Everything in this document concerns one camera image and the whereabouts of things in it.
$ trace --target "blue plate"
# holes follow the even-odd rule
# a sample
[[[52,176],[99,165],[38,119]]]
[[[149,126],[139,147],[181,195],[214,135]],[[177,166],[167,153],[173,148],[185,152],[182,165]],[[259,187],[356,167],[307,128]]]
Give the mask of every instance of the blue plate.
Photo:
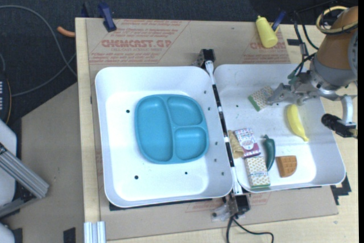
[[[139,100],[135,134],[144,157],[160,164],[194,161],[206,153],[209,145],[201,106],[178,94],[155,94]]]

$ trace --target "yellow cap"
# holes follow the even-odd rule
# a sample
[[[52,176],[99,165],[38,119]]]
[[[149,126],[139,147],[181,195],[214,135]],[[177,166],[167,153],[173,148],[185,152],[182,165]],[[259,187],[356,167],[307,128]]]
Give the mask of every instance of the yellow cap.
[[[263,46],[266,48],[271,48],[277,45],[278,38],[267,19],[258,16],[258,19],[255,21],[255,23],[257,25],[258,34]]]

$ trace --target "toy banana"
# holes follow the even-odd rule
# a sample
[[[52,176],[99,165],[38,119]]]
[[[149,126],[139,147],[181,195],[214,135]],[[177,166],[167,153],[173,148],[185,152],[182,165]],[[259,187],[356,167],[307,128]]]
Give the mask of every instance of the toy banana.
[[[305,142],[307,142],[308,138],[306,137],[305,129],[303,128],[303,125],[301,123],[297,105],[291,104],[288,107],[287,118],[292,131],[297,136],[301,137]]]

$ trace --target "wooden table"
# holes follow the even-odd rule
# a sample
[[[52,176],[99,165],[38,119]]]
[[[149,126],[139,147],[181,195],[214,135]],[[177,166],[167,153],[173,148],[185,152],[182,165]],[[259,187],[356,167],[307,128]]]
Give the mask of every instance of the wooden table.
[[[211,23],[196,22],[193,27]],[[216,34],[221,38],[226,36],[225,27],[229,25],[234,29],[242,29],[245,26],[252,28],[251,23],[225,23],[215,22]],[[292,25],[281,25],[285,45],[289,59],[292,63],[300,62],[300,52],[297,47],[289,46],[287,39],[296,39]],[[308,35],[315,44],[320,44],[324,35],[318,32],[315,26],[307,27]],[[88,38],[86,19],[76,19],[76,46],[77,46],[77,68],[78,68],[78,94],[80,102],[80,129],[81,129],[81,151],[82,151],[82,175],[84,188],[84,217],[86,222],[95,223],[101,220],[99,193],[97,183],[97,167],[94,141],[94,126],[92,116],[92,105],[90,103],[90,67],[88,58]],[[357,87],[351,84],[345,89],[347,94],[357,94]],[[341,116],[341,104],[323,100],[326,112]],[[357,123],[357,98],[354,99],[354,122]],[[275,236],[275,242],[358,242],[358,142],[353,138],[341,138],[335,135],[340,148],[344,164],[347,169],[351,193],[349,196],[340,197],[338,215],[316,217],[311,219],[290,220],[285,222],[274,222],[250,225],[248,229],[255,232],[270,231]],[[164,234],[148,237],[149,242],[225,242],[226,228],[200,230],[194,232],[183,232]],[[145,238],[129,238],[113,242],[145,242]],[[270,242],[269,236],[253,236],[247,234],[238,227],[231,229],[231,242]]]

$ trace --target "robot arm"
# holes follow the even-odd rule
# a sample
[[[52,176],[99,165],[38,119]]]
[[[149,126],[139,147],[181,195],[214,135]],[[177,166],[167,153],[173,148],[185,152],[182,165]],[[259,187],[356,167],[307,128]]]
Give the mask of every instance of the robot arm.
[[[309,70],[297,73],[298,66],[288,76],[288,85],[281,83],[268,99],[268,103],[291,100],[302,105],[307,99],[316,97],[341,101],[343,118],[326,114],[321,121],[342,137],[357,138],[356,124],[351,120],[352,98],[355,96],[340,96],[336,91],[358,79],[358,6],[333,9],[342,9],[343,12],[330,29],[321,27],[322,17],[330,10],[324,11],[317,19],[316,26],[326,37],[318,51],[306,58],[310,61]]]

